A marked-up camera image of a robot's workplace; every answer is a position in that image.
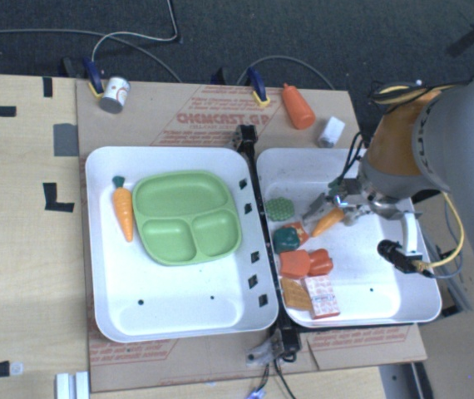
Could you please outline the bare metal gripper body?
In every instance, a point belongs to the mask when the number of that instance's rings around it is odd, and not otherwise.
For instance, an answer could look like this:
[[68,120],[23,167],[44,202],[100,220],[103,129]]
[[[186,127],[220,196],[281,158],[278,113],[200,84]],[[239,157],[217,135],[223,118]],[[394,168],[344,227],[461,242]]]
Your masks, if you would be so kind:
[[400,209],[400,199],[388,197],[378,190],[366,178],[337,178],[328,184],[328,195],[332,203],[343,210],[345,207],[366,205],[385,220],[399,221],[404,214],[412,214],[415,219],[422,213],[413,209]]

